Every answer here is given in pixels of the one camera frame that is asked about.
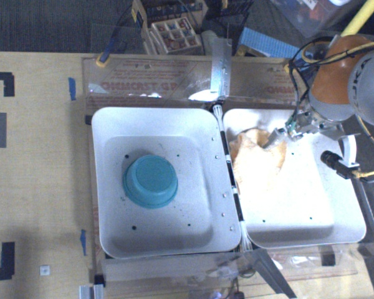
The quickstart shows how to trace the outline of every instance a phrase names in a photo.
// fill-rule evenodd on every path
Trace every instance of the teal bowl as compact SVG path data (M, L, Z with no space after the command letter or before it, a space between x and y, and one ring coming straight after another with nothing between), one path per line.
M174 167L156 155L134 161L123 174L126 196L145 208L168 205L176 196L178 180Z

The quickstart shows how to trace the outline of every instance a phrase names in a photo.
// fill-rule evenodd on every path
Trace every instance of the yellow pole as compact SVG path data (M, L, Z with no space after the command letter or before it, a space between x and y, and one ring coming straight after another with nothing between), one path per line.
M349 22L348 26L341 33L341 37L356 34L363 27L364 23L374 13L374 0L367 0L357 12L356 16Z

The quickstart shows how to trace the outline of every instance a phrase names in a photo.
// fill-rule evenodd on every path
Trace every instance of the blue tape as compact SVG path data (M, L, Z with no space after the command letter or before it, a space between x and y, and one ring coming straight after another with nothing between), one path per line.
M74 78L69 77L68 78L69 83L69 94L70 94L70 100L76 101L76 81Z
M86 230L84 229L80 231L80 243L82 244L83 255L87 256L86 254Z

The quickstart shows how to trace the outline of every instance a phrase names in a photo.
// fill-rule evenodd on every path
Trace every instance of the white plastic tray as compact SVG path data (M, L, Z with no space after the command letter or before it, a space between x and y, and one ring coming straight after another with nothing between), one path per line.
M92 119L100 242L115 258L224 252L241 232L215 117L205 110L103 108ZM171 203L146 209L126 197L122 174L156 154L175 168Z
M283 127L291 113L229 110L223 118L226 138L228 142L235 140L250 128L271 132ZM241 194L248 234L256 245L283 248L348 244L364 238L366 225L352 182L321 162L325 150L341 155L338 143L321 134L288 141L285 162L271 193L253 188L249 194Z

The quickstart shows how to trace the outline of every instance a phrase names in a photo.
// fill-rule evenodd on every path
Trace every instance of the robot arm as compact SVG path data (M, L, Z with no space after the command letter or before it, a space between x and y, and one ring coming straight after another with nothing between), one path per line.
M344 178L358 176L355 135L346 135L341 123L352 115L374 125L374 43L361 36L340 37L327 53L312 87L285 127L273 131L269 149L288 136L297 141L307 133L341 140L343 157L326 151L321 160Z

